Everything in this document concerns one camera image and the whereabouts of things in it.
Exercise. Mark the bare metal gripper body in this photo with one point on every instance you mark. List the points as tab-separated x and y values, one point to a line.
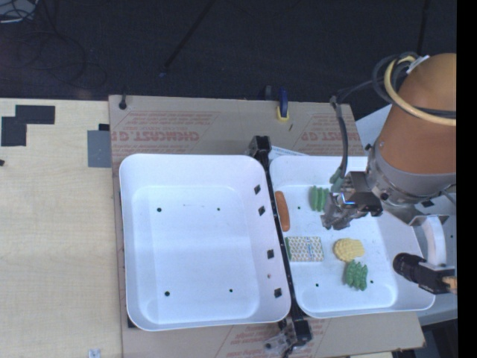
363	196

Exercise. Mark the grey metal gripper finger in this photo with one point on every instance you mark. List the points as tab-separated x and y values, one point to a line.
331	213
346	218

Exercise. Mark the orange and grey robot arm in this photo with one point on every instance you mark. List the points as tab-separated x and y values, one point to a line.
421	132

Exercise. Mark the green pea pods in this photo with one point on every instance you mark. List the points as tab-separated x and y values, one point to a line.
356	275
318	198

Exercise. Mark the yellow corn cob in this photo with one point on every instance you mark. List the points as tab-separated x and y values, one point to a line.
348	249

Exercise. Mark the white patterned packet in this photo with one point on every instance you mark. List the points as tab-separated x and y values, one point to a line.
305	249

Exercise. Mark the orange sausage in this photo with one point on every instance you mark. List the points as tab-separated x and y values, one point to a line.
282	211

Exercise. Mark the white paper slip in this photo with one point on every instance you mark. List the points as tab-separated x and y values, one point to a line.
287	151

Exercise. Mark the white plastic tray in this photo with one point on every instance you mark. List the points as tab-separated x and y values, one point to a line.
197	244
328	300

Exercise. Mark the brown cardboard board red print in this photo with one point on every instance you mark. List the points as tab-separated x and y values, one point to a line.
223	129

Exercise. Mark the black cylinder on white bracket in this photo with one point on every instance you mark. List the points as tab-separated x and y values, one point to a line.
411	269

